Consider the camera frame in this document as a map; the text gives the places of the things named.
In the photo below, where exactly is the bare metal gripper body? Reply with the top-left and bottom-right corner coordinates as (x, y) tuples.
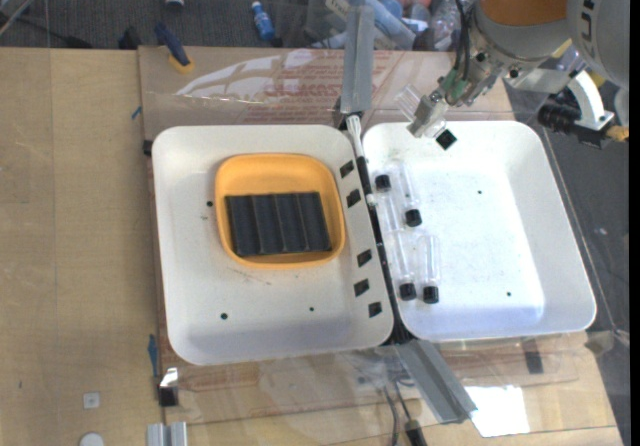
(437, 51), (507, 109)

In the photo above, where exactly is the clear bottle with black cap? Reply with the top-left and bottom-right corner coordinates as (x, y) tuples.
(388, 231), (418, 302)
(396, 83), (459, 152)
(374, 172), (402, 235)
(391, 158), (424, 229)
(417, 232), (442, 305)

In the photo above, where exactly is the thin black and white rod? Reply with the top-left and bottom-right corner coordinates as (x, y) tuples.
(344, 114), (403, 338)

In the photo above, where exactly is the white plastic tray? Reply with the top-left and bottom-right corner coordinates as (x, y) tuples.
(360, 119), (598, 343)
(150, 123), (395, 367)

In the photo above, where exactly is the orange bowl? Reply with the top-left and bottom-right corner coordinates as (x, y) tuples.
(214, 152), (347, 270)

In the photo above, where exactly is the black ribbed rack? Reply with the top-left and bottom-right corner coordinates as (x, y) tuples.
(224, 190), (333, 258)

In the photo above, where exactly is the blue bottle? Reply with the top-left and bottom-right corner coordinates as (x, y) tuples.
(251, 0), (277, 42)

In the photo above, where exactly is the black cylinder on white bracket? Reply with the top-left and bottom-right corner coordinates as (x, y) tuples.
(537, 68), (617, 148)

